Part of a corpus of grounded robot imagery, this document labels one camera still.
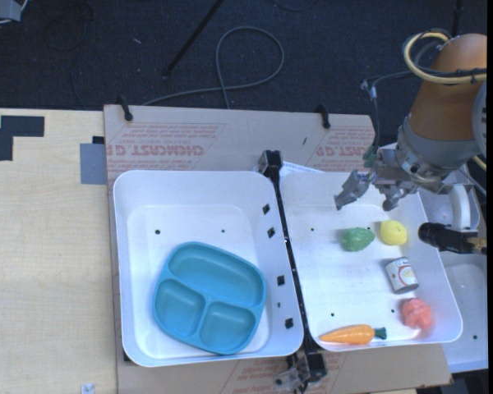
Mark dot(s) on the brown cardboard board red print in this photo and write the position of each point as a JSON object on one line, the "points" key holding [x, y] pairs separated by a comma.
{"points": [[238, 146]]}

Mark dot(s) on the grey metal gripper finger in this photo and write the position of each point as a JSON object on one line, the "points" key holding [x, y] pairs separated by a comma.
{"points": [[393, 198], [351, 189]]}

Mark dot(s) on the black cylinder on white bracket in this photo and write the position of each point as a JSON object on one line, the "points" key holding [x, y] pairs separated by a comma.
{"points": [[450, 228]]}

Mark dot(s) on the blue divided plate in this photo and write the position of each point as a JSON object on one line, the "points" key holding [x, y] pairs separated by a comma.
{"points": [[208, 298]]}

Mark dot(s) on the green toy grapes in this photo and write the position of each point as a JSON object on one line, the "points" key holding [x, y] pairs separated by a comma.
{"points": [[356, 239]]}

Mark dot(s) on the small white can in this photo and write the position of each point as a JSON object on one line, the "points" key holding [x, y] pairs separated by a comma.
{"points": [[402, 275]]}

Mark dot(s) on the orange toy carrot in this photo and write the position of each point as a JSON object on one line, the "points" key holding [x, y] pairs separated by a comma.
{"points": [[349, 335]]}

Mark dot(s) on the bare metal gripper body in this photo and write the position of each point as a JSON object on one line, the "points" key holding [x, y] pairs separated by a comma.
{"points": [[406, 172]]}

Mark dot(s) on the white plastic tray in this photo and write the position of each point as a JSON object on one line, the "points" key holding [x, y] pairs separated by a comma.
{"points": [[205, 203], [353, 277]]}

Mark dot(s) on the thin black rod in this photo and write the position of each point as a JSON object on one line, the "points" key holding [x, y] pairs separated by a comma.
{"points": [[289, 257]]}

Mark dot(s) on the orange-pink toy food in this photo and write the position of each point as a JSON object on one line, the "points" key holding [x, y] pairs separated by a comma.
{"points": [[416, 313]]}

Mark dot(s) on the yellow toy lemon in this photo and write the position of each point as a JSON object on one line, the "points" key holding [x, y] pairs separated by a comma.
{"points": [[393, 232]]}

